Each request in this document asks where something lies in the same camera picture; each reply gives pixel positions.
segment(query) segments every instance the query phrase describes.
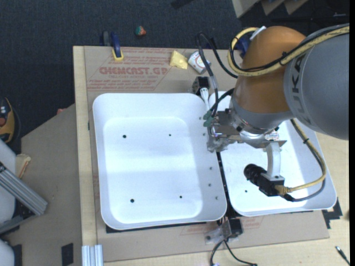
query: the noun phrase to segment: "table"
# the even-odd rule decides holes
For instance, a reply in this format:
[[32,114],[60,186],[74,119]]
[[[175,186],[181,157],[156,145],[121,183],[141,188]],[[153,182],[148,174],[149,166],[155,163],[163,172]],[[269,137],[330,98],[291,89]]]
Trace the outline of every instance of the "table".
[[[149,49],[141,49],[142,54]],[[82,244],[96,245],[98,243],[93,175],[92,150],[90,146],[90,132],[88,130],[89,106],[85,65],[85,47],[74,47],[74,80],[75,107],[77,117],[78,137],[78,167],[80,184],[80,210],[82,223]],[[208,60],[216,64],[212,52],[205,53]],[[234,81],[226,74],[221,75],[221,89],[230,88]],[[326,135],[317,134],[328,168],[338,194],[343,215],[340,219],[331,221],[330,238],[316,241],[292,242],[285,244],[265,245],[235,249],[236,255],[243,260],[259,265],[345,265],[337,253],[335,246],[340,246],[349,258],[349,148],[348,141],[334,139]],[[163,257],[132,259],[126,261],[107,262],[107,266],[119,265],[209,265],[209,252],[178,254]],[[237,265],[227,250],[218,251],[214,261],[221,265]]]

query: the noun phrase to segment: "yellow cable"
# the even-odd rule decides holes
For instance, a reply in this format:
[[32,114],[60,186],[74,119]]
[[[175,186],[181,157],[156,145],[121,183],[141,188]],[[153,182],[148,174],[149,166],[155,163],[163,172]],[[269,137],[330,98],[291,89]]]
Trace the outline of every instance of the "yellow cable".
[[[236,37],[232,40],[231,42],[231,48],[234,48],[234,46],[236,45],[237,41],[246,33],[248,32],[254,32],[256,31],[258,28],[247,28],[242,30],[238,35],[236,35]],[[260,75],[265,75],[267,73],[270,73],[272,71],[277,70],[278,68],[286,65],[288,62],[290,62],[293,58],[301,55],[302,53],[304,53],[305,51],[307,51],[309,48],[314,47],[316,44],[324,42],[327,39],[333,38],[337,35],[341,35],[341,34],[347,34],[349,33],[350,30],[350,26],[347,25],[345,27],[341,27],[335,30],[332,30],[331,32],[325,33],[320,35],[319,37],[310,40],[309,42],[305,43],[304,45],[302,45],[301,47],[299,47],[297,50],[295,50],[293,53],[291,53],[290,55],[286,56],[285,58],[283,58],[279,63],[274,64],[273,66],[270,66],[269,68],[266,69],[260,69],[260,70],[255,70],[255,71],[246,71],[245,69],[240,69],[234,66],[233,62],[232,62],[232,56],[230,54],[230,52],[228,52],[228,63],[229,66],[238,74],[241,74],[243,76],[260,76]]]
[[[306,134],[303,132],[301,127],[298,125],[298,123],[296,123],[294,119],[292,119],[291,121],[292,121],[292,124],[295,126],[297,132],[301,135],[301,137],[303,139],[307,139]],[[286,187],[284,185],[276,185],[275,189],[278,190],[278,193],[279,193],[280,196],[284,196],[287,193],[291,193],[291,192],[294,192],[294,191],[297,191],[297,190],[309,188],[309,187],[311,187],[313,185],[321,183],[326,178],[327,169],[326,169],[326,164],[325,164],[325,161],[324,161],[323,157],[317,151],[317,149],[314,147],[314,145],[312,144],[312,142],[310,140],[307,140],[306,144],[312,150],[312,152],[316,155],[316,157],[319,159],[319,164],[320,164],[321,169],[322,169],[322,176],[320,178],[318,178],[317,180],[314,180],[314,181],[312,181],[310,183],[306,183],[306,184],[299,185],[299,186],[296,186],[296,187],[291,187],[291,188],[290,187]]]

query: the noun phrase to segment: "carpeted floor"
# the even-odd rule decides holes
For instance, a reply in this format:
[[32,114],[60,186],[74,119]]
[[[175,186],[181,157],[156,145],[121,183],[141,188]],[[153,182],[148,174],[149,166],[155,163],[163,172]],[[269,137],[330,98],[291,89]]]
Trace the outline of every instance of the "carpeted floor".
[[74,103],[72,46],[99,45],[104,30],[122,46],[173,48],[194,48],[203,31],[226,49],[243,27],[283,24],[308,35],[336,22],[312,17],[335,12],[349,15],[349,0],[310,0],[293,15],[280,6],[269,16],[257,3],[240,19],[231,0],[0,0],[0,96],[17,110],[23,136]]

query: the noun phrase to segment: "tape measure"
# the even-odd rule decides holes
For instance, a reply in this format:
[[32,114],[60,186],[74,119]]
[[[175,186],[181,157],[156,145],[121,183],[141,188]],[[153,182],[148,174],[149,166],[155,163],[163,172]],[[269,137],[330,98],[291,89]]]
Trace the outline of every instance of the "tape measure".
[[9,143],[15,133],[15,115],[7,98],[0,97],[0,139]]

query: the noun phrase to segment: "black pen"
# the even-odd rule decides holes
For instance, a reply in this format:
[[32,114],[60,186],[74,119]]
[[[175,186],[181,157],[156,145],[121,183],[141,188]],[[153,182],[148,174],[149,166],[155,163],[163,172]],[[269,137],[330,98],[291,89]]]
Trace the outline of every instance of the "black pen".
[[341,250],[339,246],[335,246],[335,248],[338,250],[338,252],[342,256],[342,258],[344,258],[344,260],[350,265],[350,262],[349,262],[348,258],[346,258],[343,250]]

